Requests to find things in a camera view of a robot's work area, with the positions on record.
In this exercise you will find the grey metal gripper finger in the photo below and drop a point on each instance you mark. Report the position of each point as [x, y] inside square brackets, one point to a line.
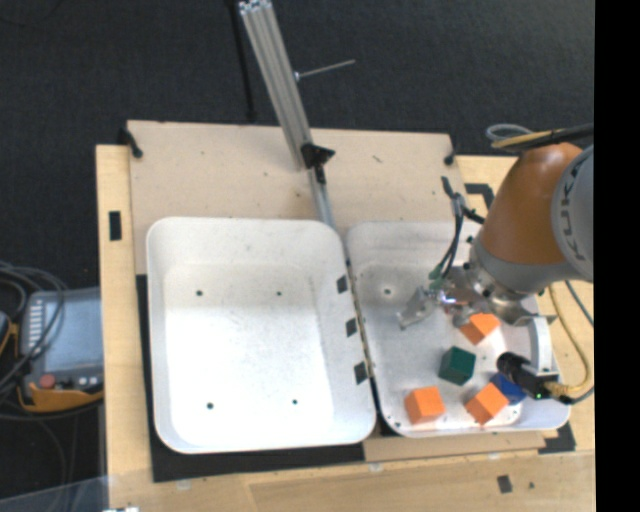
[433, 306]
[414, 310]

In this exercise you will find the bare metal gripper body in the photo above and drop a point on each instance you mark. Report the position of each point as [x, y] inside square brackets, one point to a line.
[470, 292]

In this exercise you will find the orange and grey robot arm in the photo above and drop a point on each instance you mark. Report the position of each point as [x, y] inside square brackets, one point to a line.
[530, 210]

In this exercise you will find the orange cube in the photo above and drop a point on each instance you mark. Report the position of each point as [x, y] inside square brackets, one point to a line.
[486, 404]
[425, 405]
[481, 327]

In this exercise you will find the white plastic tray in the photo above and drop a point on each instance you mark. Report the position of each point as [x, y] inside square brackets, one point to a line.
[400, 350]
[250, 350]

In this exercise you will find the green cube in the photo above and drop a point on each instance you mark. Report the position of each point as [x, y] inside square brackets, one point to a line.
[457, 366]

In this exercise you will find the blue cube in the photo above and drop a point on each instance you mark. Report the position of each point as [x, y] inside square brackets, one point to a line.
[509, 389]

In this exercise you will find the pale flat board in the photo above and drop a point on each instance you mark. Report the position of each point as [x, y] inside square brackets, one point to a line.
[225, 170]

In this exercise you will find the black cylinder on white bracket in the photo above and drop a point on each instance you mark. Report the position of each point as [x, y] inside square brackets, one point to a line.
[522, 372]

